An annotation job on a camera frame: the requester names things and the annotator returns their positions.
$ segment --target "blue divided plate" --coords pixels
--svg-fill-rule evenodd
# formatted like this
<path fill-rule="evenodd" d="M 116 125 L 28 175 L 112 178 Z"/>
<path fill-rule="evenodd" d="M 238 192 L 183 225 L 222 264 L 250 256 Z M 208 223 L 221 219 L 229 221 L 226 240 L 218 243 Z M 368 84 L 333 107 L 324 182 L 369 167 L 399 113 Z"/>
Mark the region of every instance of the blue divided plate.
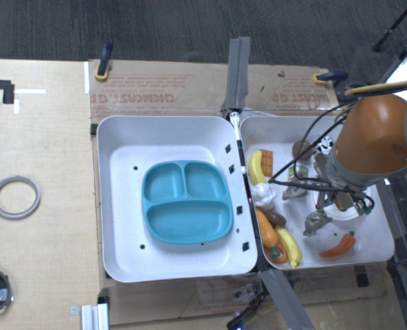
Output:
<path fill-rule="evenodd" d="M 220 170 L 207 162 L 152 166 L 142 181 L 142 209 L 150 233 L 165 243 L 211 242 L 232 227 L 230 191 Z"/>

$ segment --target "white plastic tray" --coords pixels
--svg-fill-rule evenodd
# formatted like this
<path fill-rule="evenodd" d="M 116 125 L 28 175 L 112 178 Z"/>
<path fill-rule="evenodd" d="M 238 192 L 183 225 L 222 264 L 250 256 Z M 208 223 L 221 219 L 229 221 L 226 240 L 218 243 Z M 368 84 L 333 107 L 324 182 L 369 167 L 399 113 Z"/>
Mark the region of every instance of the white plastic tray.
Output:
<path fill-rule="evenodd" d="M 229 122 L 218 117 L 112 116 L 100 123 L 97 141 L 103 261 L 112 278 L 132 283 L 233 275 L 255 266 L 251 214 Z M 142 214 L 142 180 L 152 165 L 171 160 L 201 160 L 223 173 L 234 210 L 231 231 L 223 238 L 169 245 L 150 234 Z"/>
<path fill-rule="evenodd" d="M 257 149 L 273 151 L 274 172 L 277 173 L 280 168 L 292 160 L 293 144 L 303 138 L 306 130 L 314 120 L 315 117 L 287 116 L 253 116 L 246 118 L 241 123 L 241 137 L 246 160 Z M 312 143 L 330 127 L 333 121 L 334 117 L 321 119 L 313 128 L 310 136 L 307 137 L 307 141 Z M 339 127 L 330 134 L 332 140 L 336 139 L 338 134 Z M 313 158 L 298 163 L 305 165 L 309 169 L 309 175 L 316 175 Z M 287 172 L 282 173 L 277 177 L 277 180 L 287 181 Z M 296 268 L 375 263 L 387 261 L 393 255 L 395 244 L 376 186 L 370 187 L 367 191 L 375 201 L 375 208 L 370 214 L 348 221 L 333 220 L 311 237 L 303 236 L 303 231 L 305 230 L 307 215 L 315 210 L 318 193 L 310 191 L 302 197 L 294 197 L 283 201 L 282 194 L 286 187 L 272 184 L 272 188 L 277 192 L 274 201 L 276 209 L 285 216 L 287 220 L 286 227 L 297 240 L 302 250 L 303 257 Z M 340 211 L 335 206 L 329 206 L 326 211 L 330 212 L 333 209 L 336 210 L 336 214 L 340 214 Z M 354 231 L 356 238 L 356 244 L 351 251 L 333 258 L 318 256 L 320 252 L 336 245 L 342 235 L 348 231 Z M 269 262 L 278 269 L 291 269 L 289 263 L 276 264 Z"/>

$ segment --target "toy banana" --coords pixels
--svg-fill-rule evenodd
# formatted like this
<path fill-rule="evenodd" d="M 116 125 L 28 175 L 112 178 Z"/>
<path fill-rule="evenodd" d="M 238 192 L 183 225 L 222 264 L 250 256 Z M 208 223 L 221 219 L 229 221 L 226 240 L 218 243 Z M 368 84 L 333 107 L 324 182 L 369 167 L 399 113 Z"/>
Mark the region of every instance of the toy banana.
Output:
<path fill-rule="evenodd" d="M 253 152 L 253 154 L 250 156 L 250 159 L 247 162 L 247 173 L 248 176 L 250 177 L 253 186 L 259 183 L 262 184 L 267 183 L 266 178 L 261 169 L 261 156 L 262 152 L 259 149 Z"/>
<path fill-rule="evenodd" d="M 289 259 L 290 265 L 292 267 L 296 267 L 303 257 L 297 241 L 295 241 L 291 233 L 282 226 L 276 226 L 275 232 L 277 232 L 278 240 L 286 249 L 287 258 Z"/>

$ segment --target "dark background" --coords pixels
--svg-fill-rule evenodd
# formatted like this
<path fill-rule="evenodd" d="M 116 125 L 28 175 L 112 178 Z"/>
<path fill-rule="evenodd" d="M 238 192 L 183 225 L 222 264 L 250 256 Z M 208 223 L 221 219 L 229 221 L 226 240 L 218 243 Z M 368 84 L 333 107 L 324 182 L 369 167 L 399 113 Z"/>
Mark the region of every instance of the dark background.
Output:
<path fill-rule="evenodd" d="M 251 36 L 250 64 L 306 65 L 377 83 L 407 45 L 407 0 L 0 0 L 0 58 L 226 63 Z"/>

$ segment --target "beige tabletop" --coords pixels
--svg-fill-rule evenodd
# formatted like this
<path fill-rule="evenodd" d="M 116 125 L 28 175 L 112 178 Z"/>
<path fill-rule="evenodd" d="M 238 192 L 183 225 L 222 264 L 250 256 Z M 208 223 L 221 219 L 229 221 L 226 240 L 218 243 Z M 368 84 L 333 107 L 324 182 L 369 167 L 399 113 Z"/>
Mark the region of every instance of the beige tabletop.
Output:
<path fill-rule="evenodd" d="M 2 104 L 0 91 L 0 179 L 25 175 L 41 191 L 40 206 L 29 217 L 0 217 L 0 270 L 14 294 L 14 302 L 0 312 L 0 330 L 79 329 L 80 307 L 95 305 L 100 292 L 85 63 L 0 60 L 0 79 L 15 84 L 20 102 L 15 113 L 14 105 Z M 25 184 L 0 193 L 0 206 L 11 212 L 33 200 Z M 317 286 L 298 292 L 317 329 L 405 329 L 391 277 L 382 267 L 375 268 L 367 289 L 342 285 L 325 296 L 325 285 Z M 225 329 L 230 319 L 231 313 L 112 328 Z M 275 328 L 285 329 L 278 312 L 274 321 Z"/>

